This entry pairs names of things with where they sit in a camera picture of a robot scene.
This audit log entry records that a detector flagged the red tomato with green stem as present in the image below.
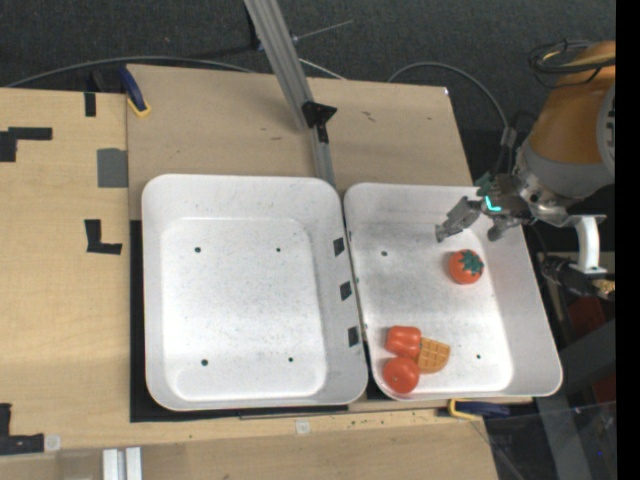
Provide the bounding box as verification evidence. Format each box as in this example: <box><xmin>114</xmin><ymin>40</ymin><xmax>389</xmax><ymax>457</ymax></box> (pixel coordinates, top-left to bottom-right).
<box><xmin>447</xmin><ymin>248</ymin><xmax>486</xmax><ymax>286</ymax></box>

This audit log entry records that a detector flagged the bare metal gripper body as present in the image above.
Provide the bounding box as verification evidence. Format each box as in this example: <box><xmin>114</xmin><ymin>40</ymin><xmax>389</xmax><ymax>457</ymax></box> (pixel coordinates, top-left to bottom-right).
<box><xmin>479</xmin><ymin>172</ymin><xmax>571</xmax><ymax>228</ymax></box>

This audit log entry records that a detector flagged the red bell pepper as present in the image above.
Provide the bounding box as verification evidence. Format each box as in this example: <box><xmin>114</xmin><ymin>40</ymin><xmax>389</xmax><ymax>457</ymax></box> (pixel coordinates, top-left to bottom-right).
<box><xmin>383</xmin><ymin>324</ymin><xmax>423</xmax><ymax>360</ymax></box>

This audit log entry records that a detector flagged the white plastic tray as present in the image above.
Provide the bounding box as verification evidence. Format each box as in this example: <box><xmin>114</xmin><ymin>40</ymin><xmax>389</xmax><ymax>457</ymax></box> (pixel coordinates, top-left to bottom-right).
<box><xmin>342</xmin><ymin>182</ymin><xmax>564</xmax><ymax>402</ymax></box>
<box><xmin>141</xmin><ymin>173</ymin><xmax>370</xmax><ymax>412</ymax></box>

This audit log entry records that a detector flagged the brown cardboard board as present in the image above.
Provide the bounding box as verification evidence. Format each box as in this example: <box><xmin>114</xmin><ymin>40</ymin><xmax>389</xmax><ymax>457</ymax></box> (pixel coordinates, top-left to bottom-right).
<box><xmin>125</xmin><ymin>63</ymin><xmax>535</xmax><ymax>422</ymax></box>

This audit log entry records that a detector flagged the orange waffle piece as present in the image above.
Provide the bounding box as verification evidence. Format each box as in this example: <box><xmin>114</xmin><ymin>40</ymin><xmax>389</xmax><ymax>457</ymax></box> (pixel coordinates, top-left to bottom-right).
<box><xmin>415</xmin><ymin>336</ymin><xmax>452</xmax><ymax>375</ymax></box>

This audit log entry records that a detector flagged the plain red tomato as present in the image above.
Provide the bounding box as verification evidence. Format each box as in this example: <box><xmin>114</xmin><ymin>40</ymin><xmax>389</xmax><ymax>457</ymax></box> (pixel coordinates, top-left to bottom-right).
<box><xmin>381</xmin><ymin>356</ymin><xmax>421</xmax><ymax>396</ymax></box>

